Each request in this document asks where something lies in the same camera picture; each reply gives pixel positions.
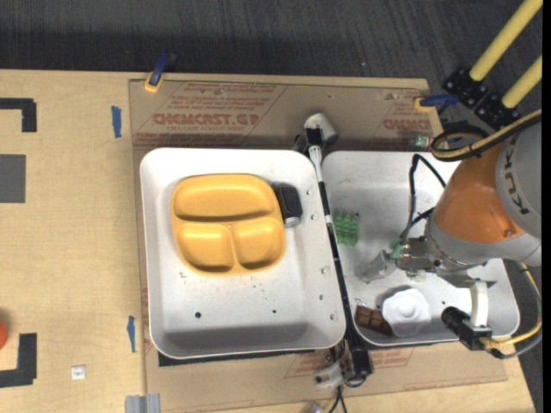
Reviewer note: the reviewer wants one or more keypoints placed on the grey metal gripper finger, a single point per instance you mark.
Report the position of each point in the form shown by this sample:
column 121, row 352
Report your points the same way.
column 376, row 267

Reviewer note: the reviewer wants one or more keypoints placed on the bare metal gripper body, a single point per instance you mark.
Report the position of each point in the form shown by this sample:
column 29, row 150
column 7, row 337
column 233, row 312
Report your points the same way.
column 416, row 254

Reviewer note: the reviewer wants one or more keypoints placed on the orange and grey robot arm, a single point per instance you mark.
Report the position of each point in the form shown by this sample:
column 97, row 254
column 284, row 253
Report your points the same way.
column 478, row 213

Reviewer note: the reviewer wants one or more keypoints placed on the green grapes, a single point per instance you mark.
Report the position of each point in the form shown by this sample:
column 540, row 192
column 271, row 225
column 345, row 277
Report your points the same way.
column 347, row 228

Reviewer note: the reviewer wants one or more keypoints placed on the brown chocolate bar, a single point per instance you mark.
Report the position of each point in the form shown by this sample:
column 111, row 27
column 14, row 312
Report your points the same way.
column 371, row 320

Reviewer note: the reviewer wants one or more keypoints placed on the thin black and white rod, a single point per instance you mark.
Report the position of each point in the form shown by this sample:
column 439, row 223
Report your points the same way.
column 331, row 230

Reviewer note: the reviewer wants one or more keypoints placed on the white plastic tray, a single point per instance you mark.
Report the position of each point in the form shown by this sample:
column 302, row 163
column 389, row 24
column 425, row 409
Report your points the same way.
column 241, row 308
column 379, row 183

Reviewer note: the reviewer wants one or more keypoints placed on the black can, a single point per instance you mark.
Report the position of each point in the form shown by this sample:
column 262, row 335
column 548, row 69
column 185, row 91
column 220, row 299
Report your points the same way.
column 292, row 202

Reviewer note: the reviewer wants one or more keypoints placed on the white can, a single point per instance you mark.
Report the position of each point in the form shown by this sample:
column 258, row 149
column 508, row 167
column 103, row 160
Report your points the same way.
column 323, row 125

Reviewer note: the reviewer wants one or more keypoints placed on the yellow divided plate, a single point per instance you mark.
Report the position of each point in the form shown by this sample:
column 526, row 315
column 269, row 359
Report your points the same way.
column 228, row 222

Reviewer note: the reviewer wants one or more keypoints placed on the brown cardboard board red print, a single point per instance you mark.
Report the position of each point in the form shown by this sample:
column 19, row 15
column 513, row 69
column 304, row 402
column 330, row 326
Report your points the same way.
column 224, row 114

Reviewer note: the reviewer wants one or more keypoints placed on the small white square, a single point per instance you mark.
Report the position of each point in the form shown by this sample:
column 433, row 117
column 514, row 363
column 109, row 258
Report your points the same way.
column 78, row 371

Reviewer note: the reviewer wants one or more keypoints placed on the orange ball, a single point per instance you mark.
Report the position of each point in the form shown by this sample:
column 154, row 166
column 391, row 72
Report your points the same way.
column 2, row 336

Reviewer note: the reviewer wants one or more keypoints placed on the black cylinder on white bracket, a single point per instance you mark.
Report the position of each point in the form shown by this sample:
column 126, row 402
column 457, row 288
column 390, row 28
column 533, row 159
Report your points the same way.
column 469, row 327

